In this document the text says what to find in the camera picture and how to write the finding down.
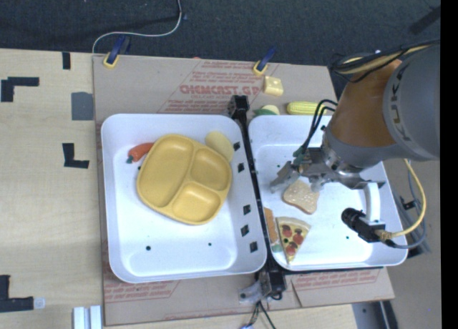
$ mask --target toy carrot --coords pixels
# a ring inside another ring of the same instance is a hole
[[[151,150],[153,144],[154,142],[146,142],[131,148],[127,153],[127,163],[131,164],[132,162],[137,162],[140,160]]]

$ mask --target yellow plate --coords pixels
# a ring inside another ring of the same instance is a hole
[[[148,152],[137,193],[153,210],[201,225],[219,212],[231,182],[229,162],[221,154],[191,138],[168,134]]]

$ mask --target light wood surface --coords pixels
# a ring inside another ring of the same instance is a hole
[[[72,308],[102,305],[102,261],[93,121],[73,121],[71,93],[92,93],[91,54],[0,49],[0,79],[39,77],[0,103],[0,274],[12,298],[46,307],[0,313],[0,328],[71,328]],[[88,169],[64,167],[62,143]],[[356,328],[351,305],[270,313],[281,328]],[[250,315],[116,328],[239,328]],[[269,328],[260,316],[255,328]]]

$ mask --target cardboard sheet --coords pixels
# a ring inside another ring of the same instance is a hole
[[[250,313],[238,302],[238,290],[255,282],[254,275],[167,281],[132,285],[116,278],[109,268],[104,228],[104,196],[99,130],[118,113],[225,114],[234,94],[247,95],[253,110],[276,105],[282,114],[292,101],[335,99],[325,67],[269,64],[266,75],[281,79],[280,97],[263,93],[263,77],[252,73],[253,63],[207,59],[151,57],[120,58],[114,69],[93,56],[94,103],[97,127],[99,203],[102,218],[105,325],[199,318]],[[386,269],[315,272],[287,276],[288,289],[269,310],[309,308],[393,298]]]

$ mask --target blue clamp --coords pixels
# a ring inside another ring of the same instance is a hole
[[[114,69],[118,59],[120,58],[120,54],[129,53],[129,49],[130,37],[124,34],[119,35],[116,42],[114,43],[113,49],[105,56],[103,65],[108,69]]]
[[[276,52],[276,49],[274,46],[272,46],[267,54],[262,58],[260,59],[259,61],[257,61],[253,67],[253,72],[260,76],[262,74],[264,74],[264,72],[266,71],[267,69],[267,63],[272,59],[273,55],[275,54]]]

